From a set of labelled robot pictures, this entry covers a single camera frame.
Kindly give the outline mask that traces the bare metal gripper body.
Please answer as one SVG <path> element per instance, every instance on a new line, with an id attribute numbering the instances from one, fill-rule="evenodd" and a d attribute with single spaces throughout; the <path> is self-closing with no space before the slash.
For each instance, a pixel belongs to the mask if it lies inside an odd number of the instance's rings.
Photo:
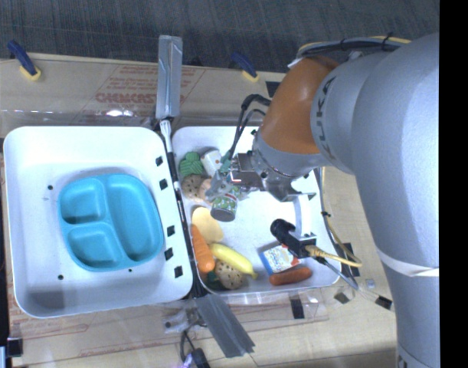
<path id="1" fill-rule="evenodd" d="M 276 200 L 294 200 L 294 178 L 265 162 L 257 153 L 238 153 L 231 160 L 228 181 L 246 192 L 264 191 Z"/>

